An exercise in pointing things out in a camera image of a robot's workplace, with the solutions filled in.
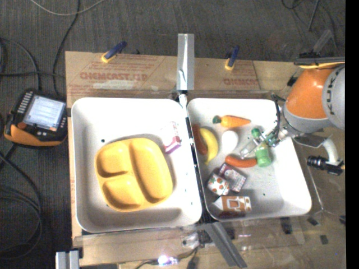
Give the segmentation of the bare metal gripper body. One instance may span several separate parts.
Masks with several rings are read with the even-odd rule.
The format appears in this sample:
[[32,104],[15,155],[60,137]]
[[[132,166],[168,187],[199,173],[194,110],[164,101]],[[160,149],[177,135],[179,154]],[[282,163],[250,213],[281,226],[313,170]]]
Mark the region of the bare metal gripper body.
[[286,138],[292,138],[294,132],[288,127],[267,129],[261,133],[264,141],[269,147],[276,147]]

